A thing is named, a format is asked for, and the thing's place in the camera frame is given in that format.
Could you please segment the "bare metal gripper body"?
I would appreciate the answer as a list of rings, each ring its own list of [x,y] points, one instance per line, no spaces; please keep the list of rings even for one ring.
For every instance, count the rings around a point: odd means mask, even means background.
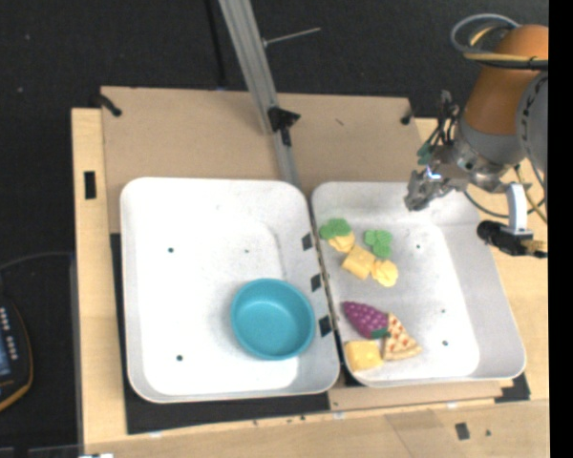
[[[474,185],[488,193],[504,193],[508,167],[494,163],[468,146],[438,146],[424,169],[424,178],[444,190],[465,191]]]

